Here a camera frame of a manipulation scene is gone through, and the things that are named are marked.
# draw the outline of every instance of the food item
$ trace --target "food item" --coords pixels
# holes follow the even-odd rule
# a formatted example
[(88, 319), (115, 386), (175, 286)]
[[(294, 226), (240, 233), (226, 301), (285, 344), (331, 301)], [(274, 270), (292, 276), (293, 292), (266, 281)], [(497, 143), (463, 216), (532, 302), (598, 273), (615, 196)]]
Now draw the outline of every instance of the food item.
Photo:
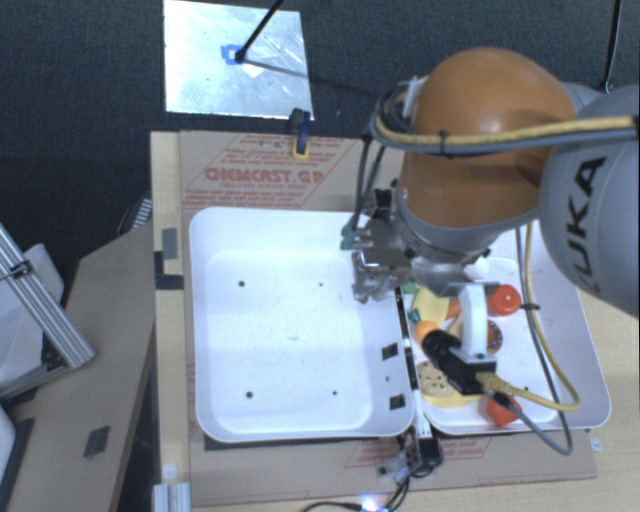
[[(516, 401), (513, 395), (507, 395), (507, 397), (519, 411), (522, 410), (522, 406)], [(489, 398), (487, 400), (486, 413), (487, 416), (489, 416), (489, 418), (491, 418), (498, 427), (504, 427), (505, 425), (508, 425), (509, 423), (512, 423), (518, 419), (518, 416), (514, 412), (511, 412), (506, 407), (503, 407), (493, 398)]]
[(502, 347), (502, 331), (493, 320), (488, 322), (489, 332), (487, 333), (487, 352), (495, 354)]
[(437, 328), (438, 326), (431, 320), (420, 320), (416, 324), (416, 341), (418, 343), (422, 343), (427, 334), (431, 331), (435, 331)]
[(512, 315), (520, 309), (522, 297), (510, 284), (501, 284), (498, 289), (487, 298), (490, 311), (497, 316)]
[(430, 320), (436, 325), (441, 325), (447, 318), (449, 299), (436, 297), (431, 290), (424, 286), (413, 297), (411, 310), (418, 310), (420, 320)]
[(460, 301), (458, 299), (451, 299), (449, 301), (449, 308), (447, 309), (447, 320), (458, 316), (462, 312)]
[[(453, 321), (447, 332), (458, 339), (462, 339), (462, 315)], [(487, 352), (496, 354), (502, 348), (503, 341), (504, 338), (500, 327), (493, 320), (489, 320), (487, 323)]]
[(422, 398), (435, 407), (454, 408), (463, 407), (477, 402), (483, 395), (461, 395), (447, 382), (447, 376), (438, 370), (431, 361), (418, 365), (418, 380)]

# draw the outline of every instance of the yellow cable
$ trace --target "yellow cable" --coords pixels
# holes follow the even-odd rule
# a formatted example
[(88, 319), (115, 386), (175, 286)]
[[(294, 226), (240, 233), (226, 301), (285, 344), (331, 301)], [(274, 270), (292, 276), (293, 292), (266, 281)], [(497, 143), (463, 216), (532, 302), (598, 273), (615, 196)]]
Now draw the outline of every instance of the yellow cable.
[[(407, 145), (437, 146), (442, 142), (440, 135), (419, 135), (393, 131), (384, 124), (379, 116), (376, 117), (376, 129), (391, 142)], [(473, 146), (484, 144), (498, 144), (521, 140), (537, 139), (547, 136), (567, 135), (574, 133), (588, 133), (611, 130), (636, 129), (632, 116), (599, 117), (596, 119), (578, 119), (561, 123), (551, 123), (541, 126), (531, 126), (499, 133), (476, 135), (448, 135), (447, 146)]]
[[(528, 224), (526, 241), (525, 241), (525, 263), (524, 263), (525, 287), (527, 289), (527, 295), (529, 296), (529, 301), (533, 303), (535, 301), (533, 299), (533, 286), (532, 286), (532, 280), (531, 280), (532, 237), (533, 237), (533, 229), (531, 224)], [(498, 393), (511, 393), (513, 395), (520, 396), (527, 400), (531, 400), (532, 402), (543, 405), (545, 407), (549, 407), (550, 409), (555, 409), (556, 411), (562, 411), (562, 412), (576, 411), (580, 407), (580, 396), (578, 395), (578, 392), (575, 390), (575, 388), (573, 387), (573, 385), (571, 384), (567, 376), (560, 369), (560, 365), (558, 364), (558, 361), (553, 356), (553, 353), (551, 352), (551, 348), (549, 347), (549, 343), (547, 342), (547, 338), (542, 332), (542, 326), (540, 325), (540, 320), (538, 319), (538, 314), (536, 313), (535, 310), (531, 311), (531, 316), (533, 317), (534, 329), (538, 335), (538, 338), (540, 339), (540, 344), (542, 345), (542, 349), (545, 355), (547, 356), (549, 364), (551, 365), (553, 370), (556, 372), (556, 375), (558, 376), (562, 384), (567, 388), (567, 391), (569, 391), (569, 394), (573, 399), (573, 403), (559, 404), (552, 400), (548, 400), (544, 397), (541, 397), (540, 395), (536, 395), (535, 393), (531, 393), (524, 389), (520, 389), (515, 386), (512, 386), (508, 382), (498, 377), (495, 373), (491, 373), (491, 372), (478, 373), (476, 375), (476, 379), (482, 384), (485, 391), (491, 390)]]

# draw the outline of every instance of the black cable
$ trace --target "black cable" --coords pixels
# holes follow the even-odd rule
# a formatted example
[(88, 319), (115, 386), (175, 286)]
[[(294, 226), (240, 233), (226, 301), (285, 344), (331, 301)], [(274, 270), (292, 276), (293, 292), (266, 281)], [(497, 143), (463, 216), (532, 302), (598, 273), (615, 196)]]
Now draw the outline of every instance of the black cable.
[[(524, 303), (525, 304), (531, 304), (531, 297), (529, 296), (529, 290), (527, 288), (526, 285), (526, 270), (525, 270), (525, 262), (524, 262), (524, 252), (522, 250), (522, 236), (520, 235), (520, 229), (517, 228), (516, 230), (516, 249), (517, 249), (517, 253), (518, 253), (518, 269), (519, 269), (519, 273), (520, 273), (520, 284), (522, 286), (522, 297), (524, 299)], [(531, 338), (533, 339), (533, 346), (536, 349), (536, 352), (538, 353), (538, 359), (540, 359), (540, 363), (542, 364), (542, 369), (544, 370), (544, 375), (545, 378), (547, 379), (547, 383), (549, 384), (549, 389), (551, 389), (551, 396), (553, 397), (553, 400), (556, 402), (560, 402), (560, 398), (558, 397), (558, 391), (556, 390), (556, 387), (553, 383), (553, 379), (551, 378), (551, 373), (549, 372), (549, 368), (545, 362), (545, 357), (544, 357), (544, 351), (542, 350), (542, 344), (540, 343), (540, 338), (538, 337), (538, 332), (536, 331), (534, 322), (533, 322), (533, 311), (532, 308), (525, 308), (525, 313), (526, 313), (526, 317), (527, 317), (527, 324), (529, 326), (529, 332), (531, 333)], [(511, 409), (511, 407), (513, 407), (513, 404), (511, 404), (511, 401), (509, 401), (507, 399), (510, 407), (509, 409)], [(564, 415), (564, 412), (559, 411), (558, 412), (558, 416), (560, 417), (560, 423), (562, 424), (562, 431), (564, 432), (564, 436), (567, 440), (567, 448), (560, 448), (557, 444), (555, 445), (556, 447), (560, 448), (560, 450), (556, 450), (558, 453), (562, 453), (563, 455), (570, 455), (573, 452), (573, 439), (571, 438), (571, 432), (569, 431), (569, 425), (567, 424), (567, 418)], [(533, 430), (534, 432), (538, 433), (538, 431), (540, 431), (540, 429), (538, 428), (537, 425), (535, 425), (536, 429), (534, 429), (531, 424), (533, 423), (528, 423), (527, 420), (529, 422), (531, 422), (531, 420), (529, 418), (527, 418), (526, 420), (522, 417), (520, 417), (520, 415), (518, 414), (518, 417), (529, 427), (531, 428), (531, 430)], [(545, 443), (547, 443), (549, 446), (551, 446), (551, 448), (554, 448), (554, 446), (552, 446), (551, 444), (549, 444), (547, 442), (546, 439), (549, 439), (548, 437), (541, 437), (541, 439), (543, 441), (545, 441)]]
[(414, 471), (411, 476), (413, 478), (417, 478), (418, 480), (422, 479), (422, 478), (427, 478), (431, 473), (433, 473), (434, 468), (432, 467), (427, 467), (427, 468), (418, 468), (416, 471)]
[(411, 481), (411, 475), (405, 477), (402, 483), (396, 489), (396, 492), (387, 500), (383, 507), (389, 512), (394, 512), (400, 508), (400, 505), (404, 503), (407, 494), (409, 494), (409, 482)]
[(409, 127), (408, 120), (402, 117), (398, 111), (402, 104), (398, 102), (398, 97), (406, 93), (407, 84), (397, 84), (380, 96), (376, 102), (375, 112), (382, 119), (382, 122), (391, 130), (402, 133), (413, 133)]
[(340, 502), (340, 501), (316, 501), (312, 503), (308, 507), (305, 507), (301, 510), (301, 512), (309, 512), (309, 510), (313, 510), (314, 508), (320, 507), (334, 507), (334, 508), (343, 508), (346, 510), (355, 510), (356, 512), (360, 512), (362, 510), (362, 505), (359, 503), (349, 503), (349, 502)]
[(353, 209), (353, 217), (351, 219), (351, 230), (355, 232), (358, 229), (358, 220), (360, 218), (360, 212), (364, 208), (364, 201), (362, 197), (362, 188), (364, 186), (364, 175), (367, 169), (367, 159), (369, 157), (369, 149), (371, 148), (371, 137), (364, 135), (362, 137), (364, 145), (362, 146), (362, 153), (360, 154), (360, 165), (358, 166), (358, 181), (356, 184), (356, 205)]
[[(365, 145), (365, 148), (368, 154), (368, 151), (369, 151), (368, 145)], [(363, 157), (360, 159), (360, 170), (358, 171), (358, 187), (359, 188), (361, 187), (361, 176), (362, 176), (362, 181), (364, 181), (364, 172), (362, 172), (362, 169), (366, 167), (367, 155), (364, 154), (365, 148), (363, 148)], [(371, 170), (369, 171), (367, 184), (364, 190), (362, 191), (362, 193), (359, 193), (358, 197), (356, 198), (356, 210), (353, 212), (353, 218), (351, 220), (351, 229), (353, 231), (355, 231), (358, 228), (360, 215), (362, 214), (362, 210), (364, 210), (364, 205), (367, 201), (367, 198), (369, 197), (369, 195), (371, 194), (371, 191), (373, 190), (373, 185), (375, 184), (376, 177), (378, 176), (378, 170), (380, 169), (380, 163), (382, 162), (384, 151), (385, 151), (385, 147), (380, 146), (380, 149), (378, 149), (378, 154), (376, 155), (376, 158), (373, 161), (373, 164), (371, 164)]]
[(276, 13), (276, 11), (280, 8), (280, 6), (282, 5), (283, 2), (284, 2), (284, 0), (276, 0), (275, 1), (275, 3), (267, 11), (267, 14), (264, 16), (264, 18), (262, 18), (262, 21), (260, 22), (260, 24), (256, 27), (256, 29), (253, 31), (253, 33), (249, 36), (249, 39), (247, 40), (247, 42), (244, 43), (242, 48), (240, 48), (236, 52), (236, 54), (234, 56), (234, 59), (238, 64), (242, 64), (244, 62), (245, 57), (247, 55), (247, 52), (249, 51), (249, 48), (251, 48), (251, 45), (257, 39), (257, 37), (260, 35), (260, 32), (262, 32), (262, 29), (264, 29), (264, 27), (267, 26), (267, 23), (269, 23), (269, 20)]
[(613, 61), (616, 56), (616, 50), (618, 49), (618, 34), (620, 32), (620, 12), (622, 10), (622, 0), (615, 0), (613, 5), (613, 15), (611, 17), (611, 30), (609, 32), (609, 47), (607, 49), (607, 63), (604, 68), (604, 79), (602, 80), (602, 90), (606, 93), (609, 92), (611, 84), (611, 69), (613, 68)]
[(522, 420), (522, 422), (527, 425), (550, 448), (553, 448), (561, 455), (571, 455), (571, 452), (573, 452), (573, 443), (571, 442), (571, 436), (567, 438), (567, 448), (563, 448), (553, 439), (551, 439), (546, 432), (543, 432), (542, 429), (531, 420), (531, 418), (529, 418), (525, 413), (523, 413), (520, 409), (513, 405), (507, 395), (505, 395), (504, 393), (495, 393), (492, 398), (500, 405), (506, 407), (512, 413), (518, 416), (518, 418), (520, 418), (520, 420)]

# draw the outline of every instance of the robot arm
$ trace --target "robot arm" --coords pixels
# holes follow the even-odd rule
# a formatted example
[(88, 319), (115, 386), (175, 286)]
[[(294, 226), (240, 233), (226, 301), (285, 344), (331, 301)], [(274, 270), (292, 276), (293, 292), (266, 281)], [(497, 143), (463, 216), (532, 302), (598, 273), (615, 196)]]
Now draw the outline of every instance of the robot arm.
[[(406, 153), (395, 189), (371, 194), (364, 228), (345, 228), (344, 248), (356, 250), (354, 297), (375, 299), (410, 278), (436, 295), (457, 295), (471, 282), (465, 266), (501, 233), (539, 218), (560, 270), (637, 317), (638, 86), (596, 99), (578, 113), (583, 125), (625, 115), (626, 129), (538, 134), (529, 145), (516, 146), (501, 141), (500, 132), (571, 120), (585, 91), (569, 90), (572, 98), (537, 64), (488, 48), (451, 57), (417, 89), (410, 126), (402, 124), (402, 114), (412, 110), (411, 86), (383, 98), (384, 115), (371, 123), (374, 138)], [(629, 116), (635, 116), (630, 126)], [(459, 134), (486, 140), (455, 147), (449, 141)], [(433, 139), (435, 149), (410, 145)], [(425, 148), (431, 154), (420, 152)], [(433, 155), (438, 149), (464, 158)], [(356, 208), (354, 218), (359, 213)]]

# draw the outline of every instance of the metal frame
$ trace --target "metal frame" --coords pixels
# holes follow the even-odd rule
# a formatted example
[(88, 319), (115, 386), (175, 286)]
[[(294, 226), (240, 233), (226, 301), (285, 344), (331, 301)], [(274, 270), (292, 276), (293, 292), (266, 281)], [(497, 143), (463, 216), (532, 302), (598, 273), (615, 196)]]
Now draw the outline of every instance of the metal frame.
[(44, 287), (20, 248), (0, 223), (0, 279), (9, 286), (38, 322), (66, 366), (49, 371), (46, 364), (0, 388), (0, 399), (11, 398), (39, 386), (61, 373), (80, 368), (95, 351), (75, 329), (64, 310)]
[(153, 487), (153, 512), (191, 512), (191, 485), (158, 484)]

